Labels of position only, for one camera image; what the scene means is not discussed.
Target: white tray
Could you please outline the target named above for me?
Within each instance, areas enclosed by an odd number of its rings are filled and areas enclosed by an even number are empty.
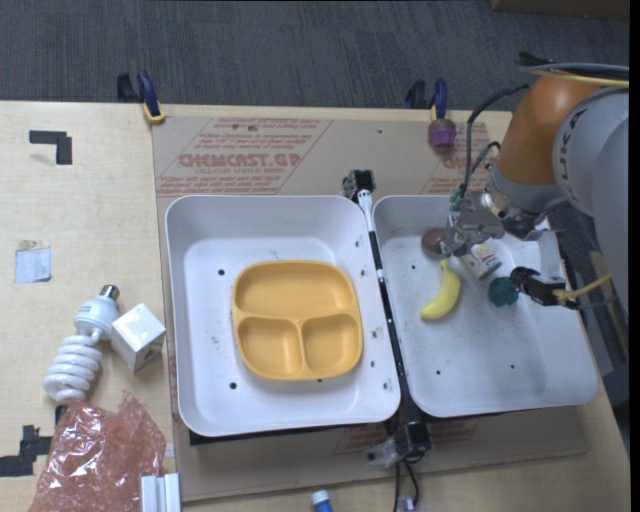
[[[388,196],[373,217],[388,281],[393,315],[414,402],[439,417],[498,413],[578,405],[596,393],[598,380],[578,313],[541,306],[520,295],[510,306],[496,307],[488,287],[515,266],[540,269],[536,242],[505,235],[487,245],[503,262],[482,281],[463,268],[455,309],[427,322],[419,310],[437,292],[439,263],[420,246],[428,230],[443,227],[446,196]],[[563,275],[560,257],[557,275]]]
[[[357,423],[391,417],[400,402],[367,227],[339,196],[186,196],[166,214],[178,407],[207,437]],[[283,382],[252,373],[236,348],[231,292],[248,265],[326,261],[359,299],[363,352],[350,372]]]

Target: white cube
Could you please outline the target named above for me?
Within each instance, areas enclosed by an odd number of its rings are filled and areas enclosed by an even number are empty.
[[[160,352],[166,329],[145,304],[138,304],[112,324],[111,347],[132,371]]]

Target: yellow banana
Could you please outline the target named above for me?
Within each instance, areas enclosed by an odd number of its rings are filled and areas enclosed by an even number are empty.
[[[424,320],[437,320],[453,309],[460,295],[460,277],[447,262],[440,260],[442,282],[438,294],[420,309],[420,317]]]

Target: wooden table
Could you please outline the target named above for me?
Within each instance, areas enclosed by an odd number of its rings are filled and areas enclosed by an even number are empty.
[[[424,123],[424,112],[326,108],[164,105],[170,116],[350,119]],[[465,119],[468,113],[453,115]],[[1,102],[0,323],[4,390],[0,455],[18,452],[23,425],[51,435],[55,403],[40,381],[62,339],[75,332],[73,315],[105,284],[121,291],[120,308],[144,302],[163,318],[151,127],[139,105]],[[485,112],[492,137],[501,138],[509,113]],[[53,147],[29,143],[29,130],[67,131],[73,165],[55,163]],[[51,279],[16,284],[15,252],[25,240],[51,247]],[[147,408],[168,442],[173,437],[168,369],[157,358],[132,374],[106,357],[91,402],[116,410],[128,389]],[[420,476],[421,510],[631,510],[630,463],[607,395],[577,407],[587,453],[500,467]],[[45,457],[34,476],[1,478],[4,510],[26,510]],[[173,460],[165,467],[173,469]],[[408,482],[403,489],[410,491]],[[332,488],[336,512],[391,510],[392,478]],[[223,498],[185,510],[308,510],[309,490]]]

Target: yellow cable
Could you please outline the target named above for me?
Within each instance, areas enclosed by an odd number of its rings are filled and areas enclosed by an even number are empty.
[[[539,69],[533,71],[534,74],[540,76],[551,76],[555,78],[564,78],[566,80],[575,80],[576,82],[585,82],[588,84],[601,85],[603,87],[629,87],[629,80],[614,80],[611,78],[595,78],[590,76],[576,75],[568,71],[547,71]]]
[[[594,288],[597,288],[598,286],[608,281],[609,279],[611,279],[611,274],[605,274],[599,279],[596,279],[593,283],[588,284],[587,286],[583,286],[578,290],[553,290],[553,294],[556,297],[558,297],[558,300],[560,301],[565,301],[567,299],[575,299],[576,297],[579,297],[580,295],[584,295],[585,293],[590,292]]]

